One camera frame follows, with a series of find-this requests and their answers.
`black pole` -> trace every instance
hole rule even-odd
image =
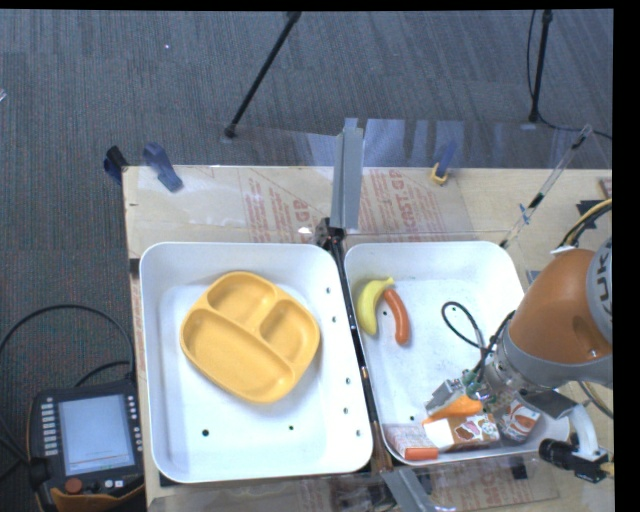
[[[542,82],[542,68],[544,67],[544,54],[547,50],[547,37],[549,36],[549,24],[553,19],[551,9],[545,9],[542,13],[542,36],[540,37],[540,50],[538,51],[538,69],[536,70],[536,84],[533,90],[533,104],[529,113],[529,121],[535,123],[540,120],[538,112],[538,100],[540,99],[540,83]]]
[[[287,36],[289,35],[289,32],[291,32],[291,29],[296,24],[296,22],[300,19],[301,15],[302,15],[302,11],[288,11],[287,12],[287,17],[289,18],[289,21],[287,21],[287,24],[285,25],[284,30],[280,34],[280,37],[276,41],[275,46],[271,50],[271,53],[267,57],[267,60],[265,61],[265,63],[262,65],[262,69],[260,69],[260,72],[258,73],[258,76],[256,77],[256,79],[253,82],[253,85],[251,86],[251,89],[249,89],[249,92],[244,97],[244,100],[242,101],[242,104],[240,105],[240,108],[238,109],[238,111],[236,112],[236,115],[233,118],[233,121],[231,121],[231,124],[229,124],[229,126],[227,126],[224,129],[224,134],[227,137],[229,137],[229,138],[235,137],[235,135],[236,135],[236,126],[240,122],[240,118],[242,117],[242,115],[244,114],[244,111],[249,106],[249,103],[251,102],[251,99],[253,98],[253,95],[258,90],[258,87],[260,86],[260,83],[262,82],[262,79],[267,74],[267,71],[269,71],[269,68],[271,67],[271,63],[276,58],[276,55],[278,55],[278,52],[280,51],[280,48],[282,47],[282,45],[284,44],[284,42],[287,39]]]

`banana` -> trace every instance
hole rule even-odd
[[[393,284],[393,278],[372,279],[364,285],[358,300],[356,301],[356,318],[360,327],[370,335],[374,335],[378,330],[378,320],[376,318],[376,306],[382,296],[382,292]]]

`toy sausage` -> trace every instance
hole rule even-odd
[[[400,295],[393,288],[387,288],[382,296],[389,305],[393,318],[396,321],[396,341],[404,345],[409,341],[409,315]]]

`gray carpet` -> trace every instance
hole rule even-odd
[[[132,164],[142,162],[149,141],[174,164],[325,163],[308,137],[306,146],[296,143],[298,132],[317,134],[326,149],[346,120],[371,127],[452,121],[474,141],[460,164],[549,166],[572,130],[590,124],[596,133],[572,165],[611,167],[613,10],[553,11],[536,129],[563,129],[548,147],[517,131],[532,107],[542,11],[530,33],[532,15],[303,13],[239,124],[241,135],[255,129],[260,140],[229,144],[222,130],[283,29],[284,12],[0,9],[7,93],[0,102],[0,332],[37,308],[69,302],[131,330],[121,189],[102,168],[113,145]],[[483,128],[496,123],[500,133],[515,133],[508,143]],[[290,145],[270,144],[269,133]],[[369,163],[409,160],[406,148],[394,155],[381,147],[372,146]],[[34,319],[0,355],[8,427],[23,442],[37,391],[70,386],[126,357],[125,342],[100,317],[66,311]],[[36,511],[26,468],[8,472],[14,461],[0,445],[0,511]],[[143,509],[144,500],[125,507]]]

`white tray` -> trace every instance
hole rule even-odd
[[[291,294],[318,321],[318,351],[272,404],[222,390],[180,348],[180,324],[221,275],[246,270]],[[306,244],[160,243],[140,262],[151,450],[181,483],[353,472],[373,441],[337,267]]]
[[[377,308],[378,332],[370,336],[359,329],[369,370],[374,402],[381,424],[420,424],[426,417],[424,403],[445,379],[460,377],[479,360],[477,348],[465,343],[447,327],[442,305],[456,301],[469,310],[485,342],[523,297],[513,261],[498,245],[485,241],[363,243],[345,255],[345,273],[353,303],[361,286],[370,279],[393,277],[394,288],[407,308],[411,338],[396,343],[395,322],[384,300]],[[475,340],[471,324],[462,312],[447,310],[447,318],[467,338]],[[566,440],[569,422],[542,415],[526,443],[511,446],[443,453],[429,461],[405,464],[430,465],[480,457],[537,452],[545,438]]]

